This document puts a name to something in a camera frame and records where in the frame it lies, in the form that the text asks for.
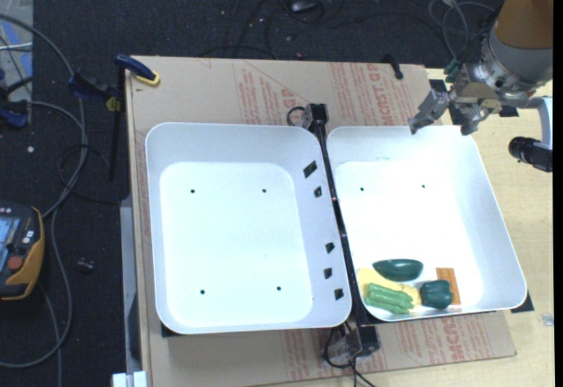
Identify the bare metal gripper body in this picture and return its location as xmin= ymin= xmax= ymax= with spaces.
xmin=448 ymin=62 xmax=538 ymax=114

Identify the white plastic tray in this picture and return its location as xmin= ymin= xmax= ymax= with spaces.
xmin=325 ymin=124 xmax=529 ymax=324
xmin=144 ymin=120 xmax=354 ymax=336

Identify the thin black rod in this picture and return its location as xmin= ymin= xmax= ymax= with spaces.
xmin=314 ymin=120 xmax=369 ymax=330

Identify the orange biscuit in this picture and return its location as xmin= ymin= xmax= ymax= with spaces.
xmin=435 ymin=267 xmax=463 ymax=307

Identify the dark green bowl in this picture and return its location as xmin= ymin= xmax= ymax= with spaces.
xmin=371 ymin=258 xmax=425 ymax=283

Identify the yellow toy food piece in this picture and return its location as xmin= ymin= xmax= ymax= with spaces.
xmin=356 ymin=267 xmax=422 ymax=312

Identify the green toy bell pepper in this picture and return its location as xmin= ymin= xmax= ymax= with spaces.
xmin=418 ymin=279 xmax=455 ymax=311

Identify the green toy asparagus bundle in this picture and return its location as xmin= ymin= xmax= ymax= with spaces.
xmin=365 ymin=282 xmax=415 ymax=315

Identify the brown cardboard board, red print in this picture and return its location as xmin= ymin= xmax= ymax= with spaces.
xmin=125 ymin=55 xmax=518 ymax=387

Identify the black cylinder on white bracket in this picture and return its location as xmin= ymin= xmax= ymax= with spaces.
xmin=508 ymin=96 xmax=554 ymax=173

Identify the black block with thin wires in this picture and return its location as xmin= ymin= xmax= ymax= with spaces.
xmin=337 ymin=325 xmax=381 ymax=361
xmin=302 ymin=102 xmax=329 ymax=130

